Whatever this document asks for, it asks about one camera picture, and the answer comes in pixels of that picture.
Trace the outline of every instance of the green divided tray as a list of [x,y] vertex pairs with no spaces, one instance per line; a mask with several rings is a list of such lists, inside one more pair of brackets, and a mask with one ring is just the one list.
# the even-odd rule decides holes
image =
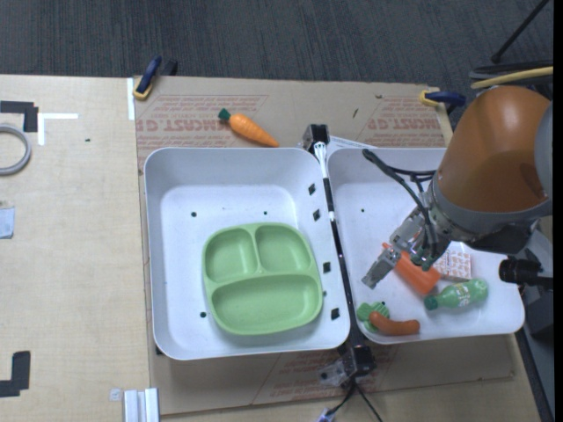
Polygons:
[[221,229],[203,247],[203,282],[216,322],[237,335],[264,335],[317,317],[323,290],[303,235],[284,223]]

